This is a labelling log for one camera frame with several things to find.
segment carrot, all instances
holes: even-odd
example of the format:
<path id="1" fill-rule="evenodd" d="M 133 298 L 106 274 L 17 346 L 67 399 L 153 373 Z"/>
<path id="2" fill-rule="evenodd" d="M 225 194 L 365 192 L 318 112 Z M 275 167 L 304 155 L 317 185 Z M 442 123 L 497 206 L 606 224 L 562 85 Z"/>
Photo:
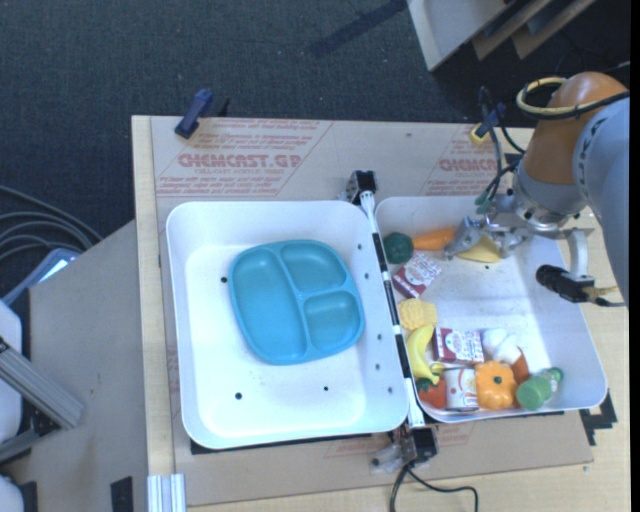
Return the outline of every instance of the carrot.
<path id="1" fill-rule="evenodd" d="M 441 251 L 453 240 L 456 227 L 436 229 L 413 238 L 413 248 L 417 251 Z"/>

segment can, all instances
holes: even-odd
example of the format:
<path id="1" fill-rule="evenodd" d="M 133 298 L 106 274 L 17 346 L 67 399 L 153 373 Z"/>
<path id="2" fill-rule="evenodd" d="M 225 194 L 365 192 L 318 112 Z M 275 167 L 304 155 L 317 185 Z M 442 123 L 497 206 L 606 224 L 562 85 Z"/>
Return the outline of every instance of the can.
<path id="1" fill-rule="evenodd" d="M 477 411 L 476 372 L 469 366 L 456 366 L 444 370 L 447 385 L 447 411 Z"/>

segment blue plate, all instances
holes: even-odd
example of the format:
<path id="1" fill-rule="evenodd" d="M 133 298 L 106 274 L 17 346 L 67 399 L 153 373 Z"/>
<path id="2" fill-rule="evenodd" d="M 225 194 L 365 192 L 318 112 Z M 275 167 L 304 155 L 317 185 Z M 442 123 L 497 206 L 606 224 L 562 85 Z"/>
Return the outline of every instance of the blue plate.
<path id="1" fill-rule="evenodd" d="M 229 289 L 245 340 L 271 364 L 334 355 L 364 330 L 349 269 L 321 242 L 289 240 L 243 251 L 231 264 Z"/>

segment black carpet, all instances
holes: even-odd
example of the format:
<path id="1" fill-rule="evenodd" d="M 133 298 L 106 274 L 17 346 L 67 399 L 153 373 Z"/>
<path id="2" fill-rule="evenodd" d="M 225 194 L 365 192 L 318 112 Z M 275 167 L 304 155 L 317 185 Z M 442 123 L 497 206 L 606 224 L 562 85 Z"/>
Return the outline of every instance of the black carpet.
<path id="1" fill-rule="evenodd" d="M 0 185 L 107 236 L 134 216 L 131 116 L 183 115 L 202 88 L 230 117 L 467 123 L 484 85 L 508 125 L 533 126 L 513 106 L 530 80 L 595 70 L 630 87 L 630 66 L 613 69 L 630 13 L 600 0 L 524 60 L 511 41 L 482 62 L 466 44 L 429 72 L 400 0 L 2 0 Z M 33 209 L 0 192 L 0 215 Z M 46 254 L 9 248 L 0 297 Z"/>

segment yellow banana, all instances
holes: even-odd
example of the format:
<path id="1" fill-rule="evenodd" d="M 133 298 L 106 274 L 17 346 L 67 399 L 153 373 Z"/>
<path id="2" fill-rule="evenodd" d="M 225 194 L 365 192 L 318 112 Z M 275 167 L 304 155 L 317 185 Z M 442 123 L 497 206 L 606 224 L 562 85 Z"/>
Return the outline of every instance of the yellow banana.
<path id="1" fill-rule="evenodd" d="M 434 329 L 435 326 L 433 324 L 427 324 L 413 331 L 407 340 L 407 355 L 409 356 L 411 373 L 413 373 L 415 379 L 429 379 L 434 384 L 438 384 L 440 376 L 431 371 L 425 355 Z"/>

